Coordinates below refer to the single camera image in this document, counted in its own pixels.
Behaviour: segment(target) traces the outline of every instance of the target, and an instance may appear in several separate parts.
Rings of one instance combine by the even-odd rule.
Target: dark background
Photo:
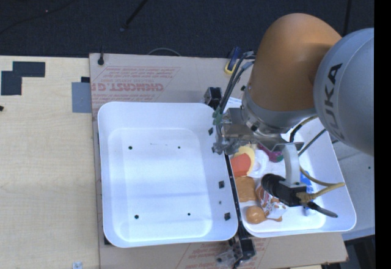
[[[234,46],[256,51],[267,27],[292,12],[321,18],[341,35],[374,26],[375,0],[148,0],[121,31],[142,1],[0,0],[0,54],[88,57],[101,48],[119,54],[168,48],[227,57]]]

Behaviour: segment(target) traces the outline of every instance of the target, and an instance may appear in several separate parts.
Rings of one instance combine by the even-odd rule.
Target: black fabric
[[[347,32],[374,26],[374,1],[351,0]],[[348,0],[0,0],[0,54],[89,53],[227,57],[258,49],[268,26],[292,12],[315,15],[342,34]]]

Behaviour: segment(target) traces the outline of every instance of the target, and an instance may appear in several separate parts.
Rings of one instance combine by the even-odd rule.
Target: cardboard
[[[92,119],[97,186],[98,236],[101,268],[219,268],[215,257],[228,248],[227,242],[189,243],[117,248],[105,244],[102,207],[97,112],[109,101],[203,102],[208,87],[223,92],[230,76],[224,73],[228,59],[177,56],[90,55]],[[243,73],[232,96],[241,98],[250,70]],[[252,238],[256,255],[240,268],[288,268],[344,262],[347,252],[339,233],[302,234],[288,237]]]

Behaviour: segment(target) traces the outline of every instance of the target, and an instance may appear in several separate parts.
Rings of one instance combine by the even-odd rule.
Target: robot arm
[[[324,21],[292,13],[265,32],[241,107],[215,111],[213,150],[231,155],[259,143],[282,151],[287,176],[277,183],[288,196],[280,200],[300,205],[295,194],[305,188],[297,150],[303,143],[286,142],[281,134],[316,115],[339,140],[373,155],[373,28],[341,38]],[[272,191],[268,181],[276,180],[264,180]]]

